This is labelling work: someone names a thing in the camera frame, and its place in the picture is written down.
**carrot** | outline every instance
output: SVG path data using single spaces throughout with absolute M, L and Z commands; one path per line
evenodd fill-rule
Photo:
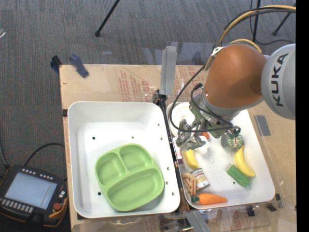
M 206 131 L 202 132 L 202 133 L 201 133 L 201 136 L 204 136 L 204 137 L 206 137 L 207 139 L 209 139 L 209 134 L 208 134 Z
M 198 196 L 191 196 L 191 202 L 195 203 L 199 201 L 200 204 L 213 204 L 213 203 L 224 203 L 227 198 L 212 194 L 212 193 L 200 193 Z

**can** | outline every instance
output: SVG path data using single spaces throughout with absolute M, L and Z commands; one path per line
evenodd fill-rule
M 191 172 L 191 174 L 193 174 L 197 179 L 197 191 L 205 189 L 210 186 L 210 183 L 206 178 L 204 171 L 201 168 L 194 169 Z
M 221 145 L 223 148 L 240 148 L 243 145 L 242 136 L 238 135 L 237 137 L 229 137 L 228 135 L 223 134 L 221 136 Z

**toy banana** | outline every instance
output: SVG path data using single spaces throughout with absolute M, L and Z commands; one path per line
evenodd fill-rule
M 183 152 L 184 152 L 184 157 L 185 157 L 185 160 L 186 160 L 188 166 L 192 169 L 199 168 L 197 160 L 194 157 L 194 150 L 189 149 L 189 150 L 183 151 Z
M 244 155 L 243 155 L 243 149 L 244 149 L 244 145 L 242 145 L 235 154 L 236 166 L 243 174 L 249 177 L 253 177 L 255 176 L 255 173 L 245 162 Z

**yellow cable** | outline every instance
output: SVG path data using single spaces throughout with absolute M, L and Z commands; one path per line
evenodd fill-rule
M 294 6 L 288 6 L 288 5 L 267 5 L 267 6 L 263 6 L 260 7 L 258 9 L 252 10 L 252 11 L 247 11 L 244 14 L 241 14 L 239 17 L 237 17 L 233 22 L 230 23 L 230 25 L 223 31 L 221 37 L 218 40 L 218 46 L 221 44 L 223 38 L 226 36 L 226 34 L 239 22 L 241 21 L 243 18 L 247 17 L 248 15 L 251 15 L 253 13 L 259 12 L 260 10 L 263 10 L 263 8 L 270 8 L 270 9 L 287 9 L 287 10 L 295 10 L 296 11 L 296 7 Z M 208 60 L 207 63 L 205 64 L 204 70 L 208 69 L 209 64 L 211 63 L 212 59 L 214 58 L 214 55 L 211 55 Z
M 252 45 L 256 50 L 258 50 L 260 53 L 262 53 L 262 50 L 259 48 L 259 46 L 254 43 L 253 41 L 247 40 L 247 39 L 238 39 L 238 40 L 234 40 L 232 42 L 230 42 L 229 44 L 233 44 L 233 43 L 237 43 L 237 42 L 245 42 L 248 43 L 250 45 Z

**cardboard surface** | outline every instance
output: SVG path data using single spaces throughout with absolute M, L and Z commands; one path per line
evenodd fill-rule
M 174 96 L 169 96 L 167 104 L 173 102 L 182 86 L 193 76 L 201 66 L 176 66 Z M 82 78 L 72 65 L 59 67 L 61 99 L 64 111 L 77 101 L 120 101 L 120 102 L 150 102 L 155 90 L 160 87 L 160 65 L 85 65 L 89 76 Z M 207 72 L 202 71 L 187 87 L 179 101 L 189 101 L 190 92 L 198 83 L 204 83 Z M 239 230 L 280 231 L 291 232 L 297 230 L 296 225 L 296 157 L 295 157 L 295 121 L 287 120 L 272 112 L 265 102 L 248 109 L 253 127 L 257 134 L 264 157 L 270 170 L 276 193 L 281 200 L 274 199 L 275 209 L 265 208 L 263 215 L 257 220 L 243 216 L 243 211 L 233 208 L 228 210 L 231 215 L 216 216 L 210 221 L 211 231 Z M 268 136 L 261 136 L 262 128 L 256 123 L 256 116 L 265 116 L 270 132 Z M 70 176 L 70 142 L 67 117 L 63 117 L 66 161 L 68 173 L 69 196 L 71 191 Z M 88 231 L 95 219 L 77 219 L 77 213 L 72 202 L 70 205 L 70 219 L 72 231 Z

